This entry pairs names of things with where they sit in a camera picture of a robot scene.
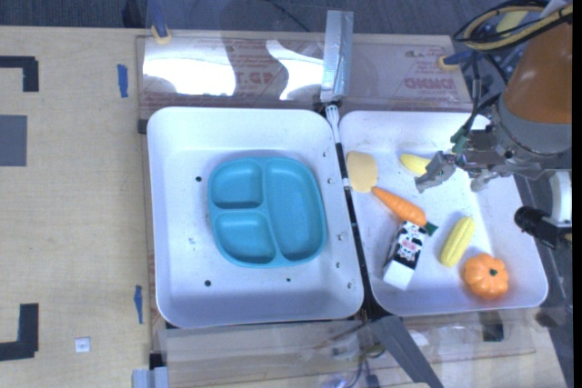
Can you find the pale yellow biscuit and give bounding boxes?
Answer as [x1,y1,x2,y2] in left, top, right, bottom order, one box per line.
[346,150,379,194]

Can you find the blue divided plate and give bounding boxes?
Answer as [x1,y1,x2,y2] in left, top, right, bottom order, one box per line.
[206,156,328,269]

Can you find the white plastic tray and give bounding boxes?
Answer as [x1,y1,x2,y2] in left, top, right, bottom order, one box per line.
[145,105,366,330]
[337,109,549,317]

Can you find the orange pumpkin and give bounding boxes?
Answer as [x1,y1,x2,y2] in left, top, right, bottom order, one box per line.
[462,252,510,301]

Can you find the orange carrot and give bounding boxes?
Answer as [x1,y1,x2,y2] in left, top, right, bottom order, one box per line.
[371,185,439,237]

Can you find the black cylinder on white bracket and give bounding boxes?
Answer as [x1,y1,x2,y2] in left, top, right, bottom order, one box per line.
[514,169,573,250]

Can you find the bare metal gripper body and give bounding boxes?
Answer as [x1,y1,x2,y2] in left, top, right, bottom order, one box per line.
[455,128,548,181]

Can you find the large yellow corn cob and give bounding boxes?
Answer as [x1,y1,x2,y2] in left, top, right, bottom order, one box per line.
[438,215,477,268]

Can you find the white milk carton cow print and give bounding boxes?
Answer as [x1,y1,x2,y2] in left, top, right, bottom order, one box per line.
[382,220,429,291]

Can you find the brown cardboard board red print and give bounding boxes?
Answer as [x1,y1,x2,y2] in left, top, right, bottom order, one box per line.
[135,34,538,363]

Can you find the small yellow corn cob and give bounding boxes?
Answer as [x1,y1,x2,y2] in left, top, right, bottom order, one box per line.
[399,153,433,177]

